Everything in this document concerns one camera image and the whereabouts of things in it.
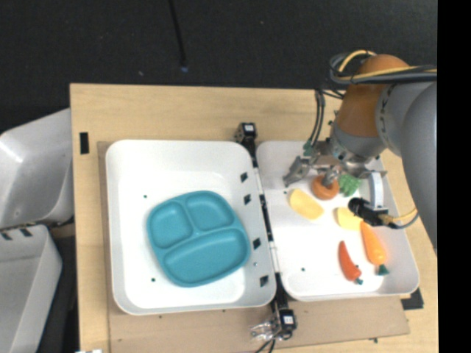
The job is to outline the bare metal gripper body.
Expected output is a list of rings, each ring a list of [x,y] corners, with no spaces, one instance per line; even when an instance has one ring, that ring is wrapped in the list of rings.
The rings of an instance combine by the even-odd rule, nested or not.
[[[378,156],[378,140],[320,140],[305,143],[305,156],[317,168],[338,168],[354,177],[369,173],[366,165]]]

